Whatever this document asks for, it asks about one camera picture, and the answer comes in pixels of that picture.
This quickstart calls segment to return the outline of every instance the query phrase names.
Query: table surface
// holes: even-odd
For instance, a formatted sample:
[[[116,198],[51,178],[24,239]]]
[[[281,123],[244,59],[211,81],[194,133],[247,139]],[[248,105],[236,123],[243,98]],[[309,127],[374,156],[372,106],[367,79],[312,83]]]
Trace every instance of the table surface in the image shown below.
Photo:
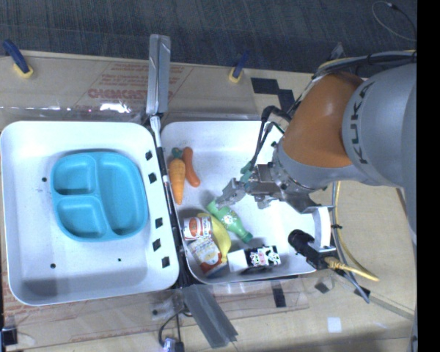
[[[24,51],[37,72],[40,61],[52,58],[56,63],[72,60],[93,61],[89,56],[69,56]],[[127,59],[100,61],[146,64]],[[0,57],[0,67],[6,63]],[[245,69],[239,85],[228,81],[229,69],[202,65],[172,65],[179,77],[170,87],[177,88],[170,108],[178,113],[190,111],[221,118],[242,116],[257,118],[265,106],[279,105],[277,90],[292,92],[297,98],[310,80],[309,74]],[[10,77],[0,70],[1,80]],[[264,84],[278,85],[275,91],[254,92],[252,78]],[[0,107],[14,95],[30,93],[22,80],[6,87],[0,83]],[[49,98],[53,90],[41,84],[29,98],[16,98],[16,106],[36,95]],[[20,115],[10,118],[0,108],[0,131]],[[3,205],[0,188],[0,228],[4,235]],[[313,194],[317,202],[329,204],[330,190]],[[408,344],[416,304],[416,272],[406,216],[396,189],[370,187],[343,182],[338,205],[340,223],[345,226],[345,242],[359,262],[376,273],[380,281],[359,277],[359,283],[371,291],[370,304],[356,295],[351,284],[329,270],[279,281],[286,307],[275,306],[271,283],[250,283],[213,287],[222,309],[238,332],[237,340],[217,351],[404,351]],[[161,351],[158,329],[163,319],[153,319],[150,311],[160,306],[172,292],[149,293],[126,298],[82,301],[55,307],[27,307],[17,301],[7,285],[6,244],[1,239],[4,268],[4,314],[6,326],[16,326],[18,344],[8,351]],[[186,351],[209,351],[210,346],[192,318],[181,316],[180,333]],[[175,322],[165,329],[164,337],[177,337]]]

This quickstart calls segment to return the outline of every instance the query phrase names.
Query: green bottle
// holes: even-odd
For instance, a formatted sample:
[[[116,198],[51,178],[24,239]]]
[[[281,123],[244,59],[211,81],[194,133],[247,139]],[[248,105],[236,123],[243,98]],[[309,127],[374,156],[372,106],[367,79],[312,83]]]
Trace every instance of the green bottle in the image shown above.
[[[240,217],[231,208],[225,206],[219,210],[216,207],[215,200],[213,200],[207,205],[207,210],[214,215],[228,231],[235,233],[244,243],[250,242],[252,234],[244,229]]]

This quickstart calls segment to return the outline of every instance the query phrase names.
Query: dark gray floor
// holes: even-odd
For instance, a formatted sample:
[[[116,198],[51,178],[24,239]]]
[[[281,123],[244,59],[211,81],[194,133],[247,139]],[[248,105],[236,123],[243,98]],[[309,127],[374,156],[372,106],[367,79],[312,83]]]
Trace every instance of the dark gray floor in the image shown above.
[[[165,34],[173,62],[230,66],[247,49],[247,67],[313,72],[339,42],[347,56],[414,48],[408,19],[377,1],[417,25],[417,0],[0,0],[0,54],[11,39],[29,50],[146,59],[149,36]],[[397,34],[377,22],[374,3]]]

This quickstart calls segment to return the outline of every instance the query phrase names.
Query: blue and yellow clamp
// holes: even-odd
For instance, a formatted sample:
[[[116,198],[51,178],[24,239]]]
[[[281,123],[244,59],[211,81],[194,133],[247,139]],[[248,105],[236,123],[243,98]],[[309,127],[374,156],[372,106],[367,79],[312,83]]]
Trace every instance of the blue and yellow clamp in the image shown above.
[[[249,51],[244,51],[243,56],[241,57],[240,61],[234,66],[230,74],[228,75],[228,79],[231,82],[235,82],[236,84],[240,81],[241,76],[243,75],[243,68],[246,64],[246,61],[248,61]]]
[[[15,62],[15,64],[13,64],[13,69],[16,70],[18,75],[23,78],[31,77],[34,71],[26,63],[26,60],[24,59],[19,48],[10,39],[4,40],[3,47],[5,48],[5,51],[13,58],[13,61]]]

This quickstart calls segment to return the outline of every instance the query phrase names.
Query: black connector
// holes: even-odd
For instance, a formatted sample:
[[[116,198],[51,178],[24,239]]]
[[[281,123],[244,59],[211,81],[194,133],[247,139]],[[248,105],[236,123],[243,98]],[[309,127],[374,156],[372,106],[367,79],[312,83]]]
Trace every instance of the black connector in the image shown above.
[[[307,262],[316,270],[324,270],[328,268],[328,264],[324,260],[326,257],[337,257],[336,249],[318,252],[313,249],[309,243],[315,239],[302,230],[293,230],[288,235],[288,243],[296,250],[297,253],[303,255]]]

